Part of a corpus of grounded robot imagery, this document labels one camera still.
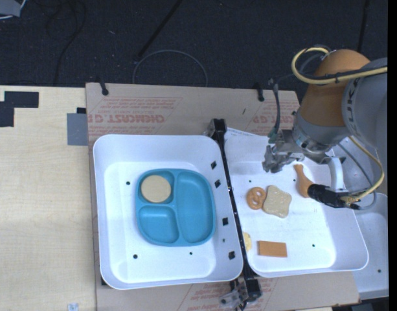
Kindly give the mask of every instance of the toy donut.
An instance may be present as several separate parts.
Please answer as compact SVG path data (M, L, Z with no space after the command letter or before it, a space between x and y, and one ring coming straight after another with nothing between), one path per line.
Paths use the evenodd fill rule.
M266 192L263 188L254 187L249 190L245 199L251 209L261 209L263 207L264 200L266 199Z

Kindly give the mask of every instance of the divided blue plate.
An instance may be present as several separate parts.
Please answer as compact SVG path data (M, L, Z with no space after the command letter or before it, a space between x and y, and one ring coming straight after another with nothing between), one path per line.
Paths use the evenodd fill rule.
M166 179L169 197L149 202L141 192L152 175ZM210 183L200 173L186 169L155 169L145 172L137 184L136 219L147 241L161 246L196 246L208 241L216 227L216 210Z

